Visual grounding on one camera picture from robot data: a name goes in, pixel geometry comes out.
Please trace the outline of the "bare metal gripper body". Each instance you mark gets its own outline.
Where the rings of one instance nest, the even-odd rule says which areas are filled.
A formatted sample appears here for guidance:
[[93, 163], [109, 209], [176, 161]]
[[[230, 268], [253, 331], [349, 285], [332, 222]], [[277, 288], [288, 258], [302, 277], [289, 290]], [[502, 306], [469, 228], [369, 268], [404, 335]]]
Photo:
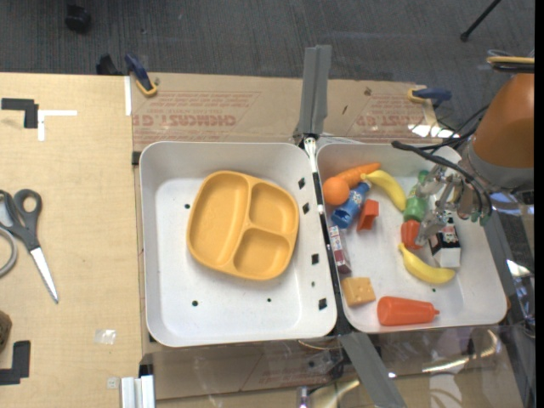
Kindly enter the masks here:
[[456, 213], [459, 219], [470, 219], [473, 196], [471, 190], [466, 190], [465, 177], [446, 168], [439, 169], [438, 177], [444, 188], [437, 199], [437, 214], [443, 218], [447, 213]]

